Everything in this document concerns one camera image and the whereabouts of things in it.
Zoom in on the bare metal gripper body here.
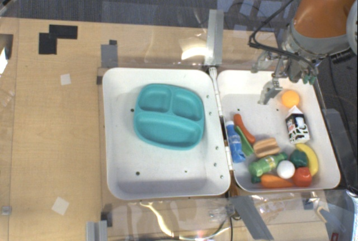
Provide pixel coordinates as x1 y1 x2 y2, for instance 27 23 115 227
280 40 327 83

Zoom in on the orange ball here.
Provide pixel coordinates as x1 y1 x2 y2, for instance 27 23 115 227
281 89 301 108

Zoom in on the tan hot dog bun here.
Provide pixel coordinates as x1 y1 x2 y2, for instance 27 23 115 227
252 138 281 159

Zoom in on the yellow banana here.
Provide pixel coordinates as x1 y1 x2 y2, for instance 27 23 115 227
295 143 320 177

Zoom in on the teal divided plate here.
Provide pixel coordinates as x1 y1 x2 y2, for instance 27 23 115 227
133 83 206 151

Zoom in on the red tomato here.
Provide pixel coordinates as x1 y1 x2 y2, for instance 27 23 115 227
291 167 313 188

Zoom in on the green pea pod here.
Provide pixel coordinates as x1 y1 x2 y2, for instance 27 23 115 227
234 125 255 157

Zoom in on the white plastic tray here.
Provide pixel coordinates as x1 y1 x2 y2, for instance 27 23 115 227
216 69 342 194
102 67 232 201

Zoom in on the white ball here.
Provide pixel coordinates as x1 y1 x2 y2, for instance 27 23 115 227
276 160 296 180

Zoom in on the blue bottle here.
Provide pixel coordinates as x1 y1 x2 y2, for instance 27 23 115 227
225 121 247 164

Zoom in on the black and white milk carton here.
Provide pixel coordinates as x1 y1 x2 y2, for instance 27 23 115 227
285 105 311 145

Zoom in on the orange-red sausage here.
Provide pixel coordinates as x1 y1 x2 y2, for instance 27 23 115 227
233 114 256 145

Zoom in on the orange carrot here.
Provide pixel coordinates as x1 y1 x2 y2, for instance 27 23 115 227
251 174 295 190

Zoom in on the dark green broccoli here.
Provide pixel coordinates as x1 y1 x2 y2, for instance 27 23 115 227
288 149 309 169

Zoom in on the green bottle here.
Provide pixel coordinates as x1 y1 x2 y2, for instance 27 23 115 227
248 152 289 178

